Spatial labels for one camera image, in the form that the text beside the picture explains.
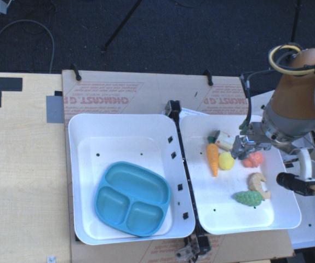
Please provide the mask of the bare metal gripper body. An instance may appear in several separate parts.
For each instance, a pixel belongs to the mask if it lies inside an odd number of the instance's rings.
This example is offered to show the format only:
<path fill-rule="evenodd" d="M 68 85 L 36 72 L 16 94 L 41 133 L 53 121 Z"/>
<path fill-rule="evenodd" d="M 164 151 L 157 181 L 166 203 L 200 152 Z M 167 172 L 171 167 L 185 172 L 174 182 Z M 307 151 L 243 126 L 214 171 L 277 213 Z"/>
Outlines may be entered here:
<path fill-rule="evenodd" d="M 285 153 L 297 153 L 297 147 L 293 144 L 297 137 L 286 135 L 271 122 L 244 121 L 239 130 L 243 144 L 254 145 L 255 152 L 270 150 L 273 146 Z"/>

